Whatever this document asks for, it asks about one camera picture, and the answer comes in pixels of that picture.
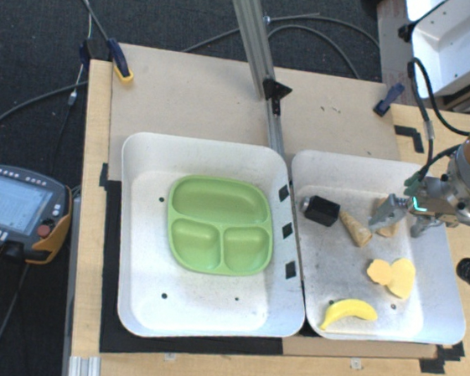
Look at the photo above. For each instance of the yellow flower-shaped biscuit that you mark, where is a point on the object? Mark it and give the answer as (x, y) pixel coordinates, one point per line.
(379, 272)

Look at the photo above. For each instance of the pale cardboard board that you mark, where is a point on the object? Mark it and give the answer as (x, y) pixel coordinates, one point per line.
(194, 98)

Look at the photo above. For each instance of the tan ice cream cone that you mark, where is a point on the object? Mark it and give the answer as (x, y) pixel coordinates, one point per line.
(356, 231)

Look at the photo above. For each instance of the yellow heart-shaped biscuit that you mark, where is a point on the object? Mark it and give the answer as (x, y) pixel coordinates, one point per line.
(403, 278)

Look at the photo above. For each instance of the white plastic tray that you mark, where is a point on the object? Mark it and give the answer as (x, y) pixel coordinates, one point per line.
(200, 305)
(335, 270)

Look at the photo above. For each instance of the black can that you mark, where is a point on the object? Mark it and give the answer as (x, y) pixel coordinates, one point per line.
(323, 211)

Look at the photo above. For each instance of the tan bread piece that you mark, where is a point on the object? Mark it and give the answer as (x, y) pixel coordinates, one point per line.
(388, 231)

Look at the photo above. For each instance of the yellow banana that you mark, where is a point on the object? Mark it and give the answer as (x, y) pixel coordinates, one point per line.
(351, 311)

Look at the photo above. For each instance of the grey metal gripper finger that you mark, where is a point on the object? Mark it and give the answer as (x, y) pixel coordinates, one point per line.
(389, 211)
(422, 226)

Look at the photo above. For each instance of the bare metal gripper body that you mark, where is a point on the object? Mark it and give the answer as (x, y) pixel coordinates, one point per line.
(440, 198)

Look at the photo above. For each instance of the green divided plate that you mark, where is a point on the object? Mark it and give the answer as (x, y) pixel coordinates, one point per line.
(220, 206)

